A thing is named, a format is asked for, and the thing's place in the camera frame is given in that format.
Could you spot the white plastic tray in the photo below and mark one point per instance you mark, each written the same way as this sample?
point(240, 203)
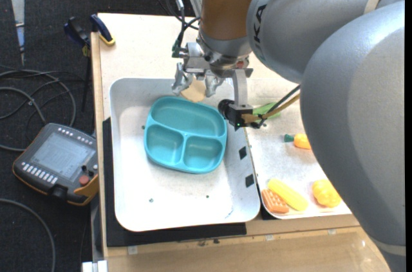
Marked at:
point(283, 164)
point(180, 196)

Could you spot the yellow toy bell pepper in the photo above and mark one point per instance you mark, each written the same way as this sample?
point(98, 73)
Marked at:
point(325, 193)

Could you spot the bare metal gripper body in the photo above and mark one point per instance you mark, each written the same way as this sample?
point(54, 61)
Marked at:
point(219, 66)

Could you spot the green toy vegetable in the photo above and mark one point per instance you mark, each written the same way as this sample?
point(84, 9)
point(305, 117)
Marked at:
point(265, 110)

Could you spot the orange toy carrot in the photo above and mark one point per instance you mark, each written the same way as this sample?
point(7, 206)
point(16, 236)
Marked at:
point(302, 141)

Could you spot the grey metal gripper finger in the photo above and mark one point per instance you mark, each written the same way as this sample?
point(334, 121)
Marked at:
point(213, 85)
point(181, 81)

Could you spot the yellow toy corn cob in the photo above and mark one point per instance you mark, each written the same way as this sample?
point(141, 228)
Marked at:
point(288, 195)

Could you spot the tan round biscuit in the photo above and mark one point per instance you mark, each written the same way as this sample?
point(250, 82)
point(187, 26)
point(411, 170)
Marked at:
point(195, 92)

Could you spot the orange waffle biscuit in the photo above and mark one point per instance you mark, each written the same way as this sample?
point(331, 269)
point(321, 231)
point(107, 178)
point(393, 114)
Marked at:
point(275, 201)

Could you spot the pale wood board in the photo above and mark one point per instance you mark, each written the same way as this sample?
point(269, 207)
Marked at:
point(138, 49)

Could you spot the blue divided plate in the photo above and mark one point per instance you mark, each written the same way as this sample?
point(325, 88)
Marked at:
point(185, 135)

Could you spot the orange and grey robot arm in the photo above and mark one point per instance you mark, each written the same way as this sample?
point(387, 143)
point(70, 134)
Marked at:
point(322, 39)

